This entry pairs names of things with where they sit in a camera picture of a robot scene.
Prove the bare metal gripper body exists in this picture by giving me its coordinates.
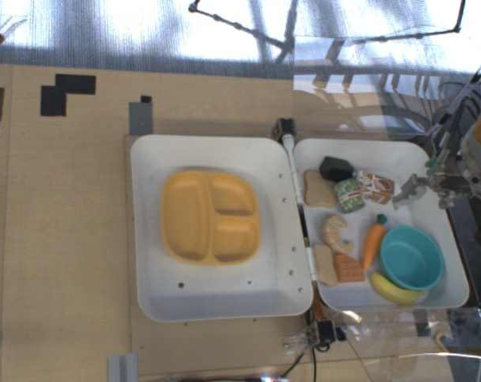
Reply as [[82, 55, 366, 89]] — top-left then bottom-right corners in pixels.
[[425, 168, 481, 210]]

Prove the white plastic tray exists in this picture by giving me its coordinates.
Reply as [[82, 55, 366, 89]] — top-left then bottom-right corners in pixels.
[[293, 138, 471, 314], [130, 134, 315, 324]]

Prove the red and white printed carton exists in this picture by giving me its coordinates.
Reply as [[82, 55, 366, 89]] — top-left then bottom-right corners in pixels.
[[355, 170, 396, 207]]

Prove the orange carrot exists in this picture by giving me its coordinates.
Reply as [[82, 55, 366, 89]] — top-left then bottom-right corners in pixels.
[[361, 212, 389, 272]]

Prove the green and white can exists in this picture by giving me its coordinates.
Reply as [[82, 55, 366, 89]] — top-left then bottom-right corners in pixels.
[[333, 177, 367, 214]]

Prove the teal bowl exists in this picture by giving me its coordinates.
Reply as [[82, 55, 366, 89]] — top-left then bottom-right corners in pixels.
[[378, 224, 445, 292]]

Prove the black rounded block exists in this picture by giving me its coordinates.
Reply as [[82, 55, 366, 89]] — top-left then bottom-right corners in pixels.
[[318, 155, 355, 183]]

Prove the beige croissant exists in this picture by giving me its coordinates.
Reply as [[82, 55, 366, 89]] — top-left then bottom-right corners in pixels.
[[319, 213, 355, 255]]

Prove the beige bread slice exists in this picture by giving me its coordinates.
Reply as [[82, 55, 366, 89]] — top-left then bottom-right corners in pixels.
[[312, 243, 339, 288], [302, 169, 338, 209]]

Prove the orange waffle biscuit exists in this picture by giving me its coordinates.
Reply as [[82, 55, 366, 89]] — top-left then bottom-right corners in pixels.
[[332, 252, 367, 284]]

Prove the yellow banana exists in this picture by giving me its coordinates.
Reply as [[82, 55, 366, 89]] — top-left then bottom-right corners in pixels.
[[368, 271, 429, 306]]

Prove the thin black and white rod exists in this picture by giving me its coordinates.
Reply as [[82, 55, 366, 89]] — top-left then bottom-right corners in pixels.
[[281, 133, 319, 283]]

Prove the orange divided plate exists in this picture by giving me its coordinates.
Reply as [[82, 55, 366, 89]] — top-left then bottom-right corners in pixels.
[[160, 169, 262, 267]]

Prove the black block with thin wires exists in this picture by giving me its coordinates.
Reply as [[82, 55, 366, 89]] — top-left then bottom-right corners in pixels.
[[274, 117, 297, 137], [303, 319, 347, 352]]

